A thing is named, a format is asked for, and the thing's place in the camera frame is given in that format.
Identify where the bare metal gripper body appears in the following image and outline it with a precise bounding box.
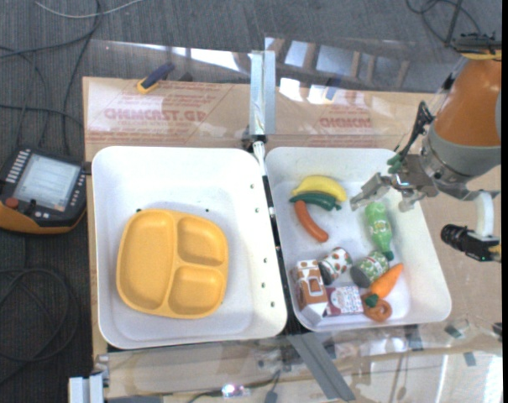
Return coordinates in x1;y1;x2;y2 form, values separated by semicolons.
389;150;474;201

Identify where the green plastic bottle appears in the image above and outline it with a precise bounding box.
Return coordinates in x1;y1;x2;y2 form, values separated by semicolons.
364;201;395;262

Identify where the yellow banana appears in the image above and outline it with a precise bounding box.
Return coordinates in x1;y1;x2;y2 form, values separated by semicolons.
291;175;348;203

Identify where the dark green bean pod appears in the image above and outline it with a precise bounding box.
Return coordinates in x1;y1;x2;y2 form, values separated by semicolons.
288;192;343;212

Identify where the orange sausage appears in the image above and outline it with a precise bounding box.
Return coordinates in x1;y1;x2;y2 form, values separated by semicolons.
293;199;330;243

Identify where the white plastic tray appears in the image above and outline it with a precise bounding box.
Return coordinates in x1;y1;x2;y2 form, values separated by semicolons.
91;145;289;351
264;146;453;333

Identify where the green and white can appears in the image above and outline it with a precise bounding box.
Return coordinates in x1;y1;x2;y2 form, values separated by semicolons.
349;250;390;290

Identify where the white can with red print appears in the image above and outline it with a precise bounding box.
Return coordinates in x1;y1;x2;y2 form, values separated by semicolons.
317;246;354;286

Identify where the orange carrot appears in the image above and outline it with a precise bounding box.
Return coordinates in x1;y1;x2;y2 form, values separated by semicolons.
360;262;405;309

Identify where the pink and white carton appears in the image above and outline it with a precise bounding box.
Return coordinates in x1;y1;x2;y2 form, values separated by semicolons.
323;284;365;318

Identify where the brown and white carton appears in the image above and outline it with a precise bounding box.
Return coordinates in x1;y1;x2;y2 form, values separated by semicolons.
289;259;330;327

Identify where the brown pretzel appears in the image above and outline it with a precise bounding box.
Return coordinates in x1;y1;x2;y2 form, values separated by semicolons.
362;299;394;323

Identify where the brown cardboard board red print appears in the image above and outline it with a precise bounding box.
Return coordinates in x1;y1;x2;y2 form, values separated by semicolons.
81;76;503;398

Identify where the yellow divided plate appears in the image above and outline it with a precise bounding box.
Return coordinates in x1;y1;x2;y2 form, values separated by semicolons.
115;207;230;320

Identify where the black cylinder on white bracket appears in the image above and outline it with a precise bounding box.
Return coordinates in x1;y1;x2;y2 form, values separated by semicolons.
440;191;502;264

